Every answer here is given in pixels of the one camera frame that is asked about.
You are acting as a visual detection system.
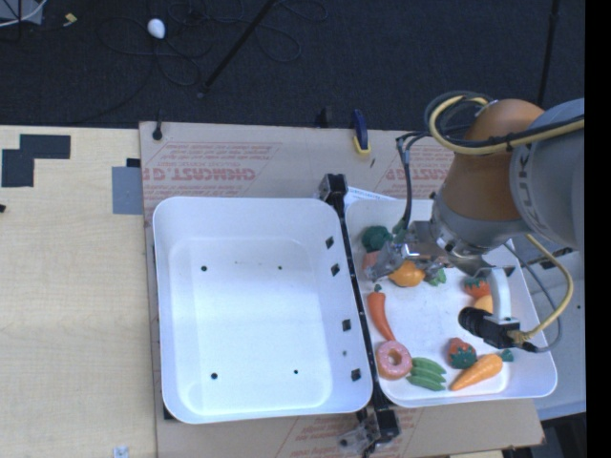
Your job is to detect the orange round fruit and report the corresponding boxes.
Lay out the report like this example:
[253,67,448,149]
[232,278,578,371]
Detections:
[388,260,427,288]

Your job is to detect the thin black rod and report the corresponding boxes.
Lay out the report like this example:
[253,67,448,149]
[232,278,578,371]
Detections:
[332,193,386,415]

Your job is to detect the green broccoli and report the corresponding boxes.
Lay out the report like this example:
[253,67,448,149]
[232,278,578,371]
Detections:
[360,225,394,253]

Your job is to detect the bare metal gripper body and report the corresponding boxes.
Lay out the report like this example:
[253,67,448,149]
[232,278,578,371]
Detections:
[390,219,472,276]

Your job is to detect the red-orange curved carrot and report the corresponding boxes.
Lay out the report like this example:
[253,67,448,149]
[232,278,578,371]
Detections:
[366,283,398,344]

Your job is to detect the white plastic tray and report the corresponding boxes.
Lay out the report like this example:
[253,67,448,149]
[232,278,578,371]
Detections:
[344,198,559,409]
[152,196,374,426]

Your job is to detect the green pea pods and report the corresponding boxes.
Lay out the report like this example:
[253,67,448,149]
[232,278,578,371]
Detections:
[405,356,448,392]

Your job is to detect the white paper slip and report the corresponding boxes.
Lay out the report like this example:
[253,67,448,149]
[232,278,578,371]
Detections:
[346,185,398,203]

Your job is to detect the black cylinder on white bracket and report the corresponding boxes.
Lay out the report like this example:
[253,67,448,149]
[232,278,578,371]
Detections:
[457,266,522,350]

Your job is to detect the pink doughnut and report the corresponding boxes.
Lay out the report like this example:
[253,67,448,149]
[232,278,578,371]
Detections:
[374,340,413,381]

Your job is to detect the black block with wires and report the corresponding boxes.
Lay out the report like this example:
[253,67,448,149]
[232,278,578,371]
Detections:
[317,173,349,204]
[370,406,402,444]

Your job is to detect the brown cardboard board red print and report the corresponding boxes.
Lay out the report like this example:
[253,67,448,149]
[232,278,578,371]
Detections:
[137,120,546,458]

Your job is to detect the orange carrot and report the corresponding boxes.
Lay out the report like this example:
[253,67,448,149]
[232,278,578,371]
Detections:
[449,348,516,392]

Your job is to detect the red strawberry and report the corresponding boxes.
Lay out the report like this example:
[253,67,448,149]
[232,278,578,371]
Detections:
[446,337,478,370]
[463,276,493,301]

